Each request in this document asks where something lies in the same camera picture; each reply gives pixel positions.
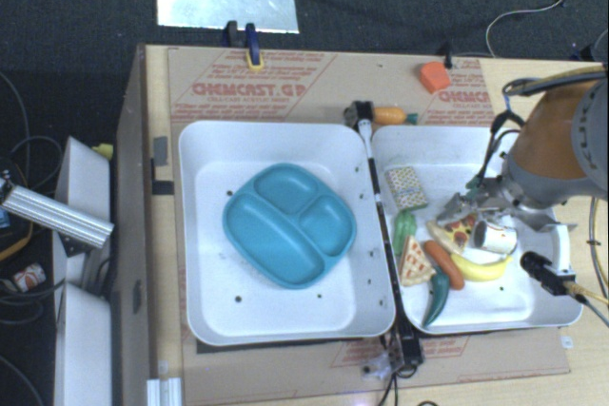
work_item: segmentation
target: blue plate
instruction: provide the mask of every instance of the blue plate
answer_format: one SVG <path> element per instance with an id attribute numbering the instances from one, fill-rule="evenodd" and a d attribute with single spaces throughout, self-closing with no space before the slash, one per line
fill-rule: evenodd
<path id="1" fill-rule="evenodd" d="M 254 267 L 293 289 L 325 276 L 356 233 L 343 200 L 295 164 L 275 164 L 249 180 L 226 204 L 223 226 Z"/>

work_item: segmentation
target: black cable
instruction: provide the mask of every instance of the black cable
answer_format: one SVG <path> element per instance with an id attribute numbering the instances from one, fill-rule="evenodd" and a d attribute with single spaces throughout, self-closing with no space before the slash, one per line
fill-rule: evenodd
<path id="1" fill-rule="evenodd" d="M 35 397 L 36 402 L 38 403 L 39 406 L 45 406 L 45 403 L 43 402 L 42 398 L 38 394 L 38 391 L 36 391 L 36 388 L 34 387 L 34 385 L 31 383 L 31 381 L 28 379 L 28 377 L 24 373 L 22 373 L 19 369 L 17 369 L 11 362 L 9 362 L 3 356 L 0 356 L 0 362 L 2 362 L 9 369 L 11 369 L 22 380 L 22 382 L 28 387 L 29 391 L 31 392 L 31 395 Z"/>
<path id="2" fill-rule="evenodd" d="M 396 374 L 393 375 L 393 404 L 398 406 L 398 376 Z"/>
<path id="3" fill-rule="evenodd" d="M 105 258 L 103 261 L 101 261 L 99 263 L 99 267 L 97 268 L 97 272 L 95 273 L 95 281 L 93 282 L 94 286 L 97 286 L 99 284 L 99 279 L 100 279 L 100 276 L 102 275 L 102 269 L 106 264 L 108 264 L 110 262 L 110 259 L 111 259 L 111 257 Z"/>
<path id="4" fill-rule="evenodd" d="M 8 296 L 0 296 L 0 304 L 12 307 L 32 307 L 35 306 L 35 311 L 21 319 L 0 319 L 0 324 L 7 326 L 18 326 L 33 323 L 42 317 L 44 313 L 43 300 L 51 296 L 57 289 L 64 285 L 64 280 L 60 280 L 51 288 L 43 291 L 28 291 L 28 293 L 20 293 L 8 288 L 6 284 L 0 282 L 0 291 Z"/>
<path id="5" fill-rule="evenodd" d="M 477 187 L 480 187 L 482 185 L 482 181 L 484 180 L 484 176 L 486 175 L 486 169 L 488 168 L 493 154 L 495 153 L 495 151 L 497 151 L 501 139 L 503 139 L 503 137 L 505 137 L 507 134 L 520 132 L 517 129 L 509 129 L 505 130 L 499 135 L 499 137 L 497 137 L 497 132 L 499 132 L 503 124 L 505 124 L 508 120 L 515 122 L 519 126 L 524 126 L 524 120 L 511 110 L 505 110 L 497 117 L 495 117 L 495 120 L 491 125 L 491 138 L 488 141 L 488 146 L 486 147 L 486 154 L 484 154 L 484 160 L 482 161 L 480 171 L 476 175 Z"/>
<path id="6" fill-rule="evenodd" d="M 29 134 L 28 111 L 26 110 L 26 106 L 23 103 L 23 99 L 21 98 L 21 95 L 19 94 L 19 91 L 17 91 L 17 88 L 15 87 L 13 82 L 2 71 L 0 71 L 0 78 L 7 84 L 10 91 L 12 91 L 12 94 L 15 96 L 15 99 L 17 100 L 17 105 L 19 105 L 19 108 L 21 109 L 21 116 L 23 117 L 23 125 L 24 125 L 24 129 L 26 132 L 26 139 L 29 139 L 30 134 Z M 26 171 L 25 171 L 26 180 L 28 180 L 29 179 L 29 146 L 26 149 L 26 168 L 25 169 L 26 169 Z"/>
<path id="7" fill-rule="evenodd" d="M 0 319 L 0 325 L 20 326 L 20 325 L 27 325 L 30 323 L 34 323 L 40 317 L 42 317 L 45 312 L 45 307 L 38 300 L 17 301 L 17 300 L 12 300 L 11 297 L 4 297 L 4 298 L 0 298 L 0 304 L 3 304 L 5 306 L 17 307 L 17 308 L 25 307 L 25 306 L 28 306 L 28 307 L 34 306 L 35 307 L 35 311 L 32 314 L 28 315 L 27 317 L 24 317 L 21 319 Z"/>
<path id="8" fill-rule="evenodd" d="M 399 377 L 400 379 L 410 379 L 415 374 L 417 374 L 418 370 L 419 370 L 419 367 L 416 365 L 410 369 L 402 368 L 396 373 L 396 376 Z"/>
<path id="9" fill-rule="evenodd" d="M 50 229 L 49 229 L 49 228 L 46 228 L 46 227 L 40 227 L 40 228 L 38 228 L 38 230 L 36 230 L 35 232 L 33 232 L 33 233 L 31 234 L 31 239 L 35 239 L 35 238 L 36 238 L 36 237 L 38 237 L 39 235 L 42 235 L 42 234 L 44 234 L 45 232 L 48 232 L 48 231 L 50 231 Z"/>
<path id="10" fill-rule="evenodd" d="M 55 165 L 55 168 L 53 168 L 53 170 L 50 172 L 50 174 L 48 176 L 46 176 L 42 181 L 38 182 L 37 184 L 31 185 L 30 189 L 34 190 L 36 188 L 41 187 L 43 184 L 45 184 L 46 182 L 50 181 L 61 169 L 61 164 L 63 162 L 64 159 L 64 151 L 61 148 L 61 146 L 59 145 L 59 143 L 57 141 L 55 141 L 54 139 L 52 139 L 51 137 L 47 137 L 47 136 L 30 136 L 26 139 L 24 139 L 23 141 L 20 141 L 19 143 L 17 143 L 17 145 L 15 145 L 15 147 L 10 151 L 10 155 L 9 157 L 12 159 L 15 156 L 15 153 L 21 149 L 21 147 L 23 147 L 24 145 L 27 145 L 27 148 L 29 150 L 29 145 L 32 142 L 35 141 L 40 141 L 43 143 L 49 143 L 51 144 L 55 150 L 57 151 L 57 164 Z"/>
<path id="11" fill-rule="evenodd" d="M 387 382 L 387 387 L 384 390 L 383 397 L 381 397 L 381 400 L 379 401 L 379 404 L 377 406 L 383 406 L 384 402 L 387 401 L 387 397 L 389 396 L 389 392 L 391 391 L 391 386 L 394 385 L 394 381 L 396 381 L 396 375 L 392 374 L 389 378 L 389 382 Z"/>

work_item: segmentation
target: wooden table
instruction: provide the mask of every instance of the wooden table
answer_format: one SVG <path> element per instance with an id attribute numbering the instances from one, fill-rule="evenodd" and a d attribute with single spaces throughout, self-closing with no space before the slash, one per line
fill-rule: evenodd
<path id="1" fill-rule="evenodd" d="M 522 61 L 502 59 L 480 59 L 484 79 L 488 87 L 491 103 L 495 111 L 503 110 L 501 87 L 516 78 L 546 76 L 573 68 L 572 62 Z M 159 134 L 167 135 L 169 118 L 168 83 L 169 66 L 167 47 L 146 47 L 147 76 L 147 123 L 149 143 Z M 513 100 L 513 109 L 526 116 L 539 97 Z M 158 167 L 155 177 L 159 180 L 172 179 L 170 166 Z M 157 357 L 167 366 L 168 377 L 182 374 L 182 348 L 179 321 L 178 268 L 176 265 L 175 208 L 170 196 L 156 197 L 151 206 L 152 248 L 155 297 L 154 337 Z M 589 200 L 574 198 L 566 206 L 557 208 L 562 222 L 576 222 L 579 226 L 572 232 L 572 264 L 578 275 L 578 282 L 591 290 L 598 285 L 590 261 L 587 241 Z M 598 212 L 597 238 L 602 242 L 600 249 L 604 268 L 607 269 L 607 204 L 601 202 Z M 400 404 L 418 405 L 432 400 L 439 406 L 459 406 L 475 404 L 531 405 L 554 404 L 602 404 L 609 397 L 609 329 L 587 309 L 574 325 L 562 329 L 561 334 L 569 337 L 573 348 L 567 351 L 572 372 L 551 377 L 530 377 L 511 380 L 490 380 L 487 382 L 464 383 L 439 387 L 407 388 L 400 390 Z M 354 395 L 317 396 L 301 399 L 285 399 L 272 404 L 284 406 L 308 405 L 374 405 L 382 392 L 373 391 Z M 387 400 L 391 404 L 393 396 Z M 257 404 L 270 404 L 269 401 Z"/>

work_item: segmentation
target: metal cylinder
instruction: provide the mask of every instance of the metal cylinder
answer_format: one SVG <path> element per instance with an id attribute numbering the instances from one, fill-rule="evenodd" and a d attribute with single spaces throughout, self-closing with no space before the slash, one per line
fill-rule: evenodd
<path id="1" fill-rule="evenodd" d="M 114 228 L 110 222 L 75 210 L 23 186 L 11 188 L 2 207 L 9 213 L 97 249 L 104 246 Z"/>

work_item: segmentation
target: green vegetable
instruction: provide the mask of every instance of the green vegetable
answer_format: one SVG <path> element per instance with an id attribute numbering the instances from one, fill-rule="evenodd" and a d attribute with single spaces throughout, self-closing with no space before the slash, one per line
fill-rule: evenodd
<path id="1" fill-rule="evenodd" d="M 436 270 L 436 274 L 431 278 L 431 291 L 433 293 L 433 297 L 431 299 L 431 303 L 429 304 L 427 314 L 422 321 L 423 327 L 431 325 L 431 323 L 433 323 L 433 321 L 440 315 L 444 309 L 444 305 L 446 304 L 448 290 L 450 289 L 450 279 L 448 276 L 440 269 L 439 266 L 435 265 L 434 269 Z"/>
<path id="2" fill-rule="evenodd" d="M 393 253 L 400 256 L 403 250 L 403 242 L 409 235 L 417 233 L 417 220 L 408 210 L 402 210 L 393 222 Z"/>

